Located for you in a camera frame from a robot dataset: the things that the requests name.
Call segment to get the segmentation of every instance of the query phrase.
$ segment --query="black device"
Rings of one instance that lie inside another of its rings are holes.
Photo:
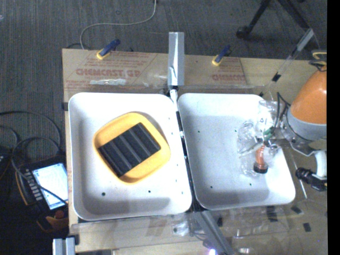
[[[0,145],[0,207],[9,199],[12,177],[9,173],[12,150]]]
[[[54,156],[18,167],[15,174],[24,203],[37,215],[37,223],[45,232],[68,225],[67,171],[65,156]]]

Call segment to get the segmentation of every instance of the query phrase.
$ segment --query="black cable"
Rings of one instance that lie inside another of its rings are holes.
[[[41,186],[40,184],[38,184],[37,182],[35,182],[35,181],[30,180],[29,178],[27,178],[27,177],[26,177],[26,176],[25,176],[25,175],[17,168],[16,164],[14,163],[15,151],[18,149],[18,147],[19,147],[20,145],[22,145],[24,142],[29,142],[29,141],[31,141],[31,140],[36,140],[36,139],[43,139],[43,140],[46,140],[46,141],[50,141],[51,143],[53,143],[53,144],[56,146],[57,150],[59,151],[59,146],[56,144],[56,142],[55,142],[54,140],[52,140],[52,139],[50,139],[50,138],[45,138],[45,137],[29,137],[29,138],[27,138],[27,139],[25,139],[25,140],[20,141],[20,142],[14,147],[14,149],[13,149],[13,151],[12,151],[12,156],[11,156],[11,164],[12,164],[13,168],[15,169],[15,171],[16,171],[20,176],[22,176],[25,180],[27,180],[28,183],[32,183],[32,184],[34,184],[35,186],[37,186],[38,188],[40,188],[41,190],[44,190],[44,191],[50,193],[50,194],[53,195],[55,198],[57,198],[59,201],[61,201],[61,202],[64,203],[65,205],[67,205],[67,202],[66,202],[64,199],[60,198],[59,196],[57,196],[55,193],[49,191],[48,189],[42,187],[42,186]]]
[[[3,201],[1,202],[1,207],[0,210],[5,209],[5,205],[7,204],[10,195],[11,195],[11,191],[12,191],[12,184],[13,184],[13,177],[12,174],[10,172],[8,172],[5,176],[5,180],[7,180],[7,192],[6,195],[4,196],[5,199],[3,199]]]
[[[58,134],[58,146],[59,147],[61,146],[62,138],[61,138],[60,129],[58,128],[56,123],[53,120],[51,120],[49,117],[47,117],[44,114],[35,113],[35,112],[29,112],[29,111],[26,111],[26,110],[9,110],[9,111],[6,111],[6,112],[0,112],[0,116],[7,115],[7,114],[14,114],[14,113],[26,113],[26,114],[37,115],[37,116],[41,116],[41,117],[45,118],[47,121],[52,123],[52,125],[54,126],[54,128],[55,128],[55,130],[56,130],[56,132]]]
[[[9,166],[10,166],[10,163],[7,163],[7,165],[6,165],[5,169],[4,169],[4,172],[0,175],[0,181],[1,181],[2,178],[5,176],[5,174],[6,174],[7,170],[8,170],[8,168],[9,168]]]
[[[279,120],[282,119],[282,116],[285,114],[288,107],[291,105],[281,96],[281,94],[279,92],[277,92],[276,95],[277,95],[277,114],[276,114],[276,119],[275,119],[275,124],[274,124],[275,128],[277,128]],[[281,112],[281,114],[280,114],[280,100],[282,100],[285,104],[284,109]]]
[[[19,142],[19,135],[16,133],[16,131],[14,129],[12,129],[11,127],[6,126],[6,125],[0,125],[0,128],[10,130],[11,133],[13,134],[14,138],[15,138],[15,144],[17,144]]]

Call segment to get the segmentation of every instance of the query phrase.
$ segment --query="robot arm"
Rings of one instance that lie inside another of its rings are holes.
[[[327,189],[327,153],[309,146],[313,141],[327,137],[327,63],[317,58],[318,70],[301,88],[297,97],[280,116],[279,127],[273,128],[273,135],[266,141],[267,147],[291,146],[305,156],[314,155],[316,173],[298,168],[296,176],[318,190]]]

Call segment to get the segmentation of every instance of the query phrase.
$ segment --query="cardboard sheet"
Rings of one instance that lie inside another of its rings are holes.
[[[112,52],[99,60],[96,50],[63,49],[64,101],[78,92],[157,93],[167,85],[168,54]],[[224,57],[220,66],[210,56],[185,56],[185,85],[238,86],[246,80],[239,58]]]

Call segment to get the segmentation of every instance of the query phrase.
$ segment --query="black chair leg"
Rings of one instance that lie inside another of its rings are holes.
[[[240,39],[246,38],[249,33],[253,30],[254,26],[262,16],[263,12],[266,10],[267,6],[269,5],[271,0],[262,0],[259,9],[256,11],[253,19],[251,20],[249,25],[245,25],[240,27],[237,32],[236,36]]]
[[[307,30],[310,28],[290,0],[278,0],[278,2],[302,29]]]

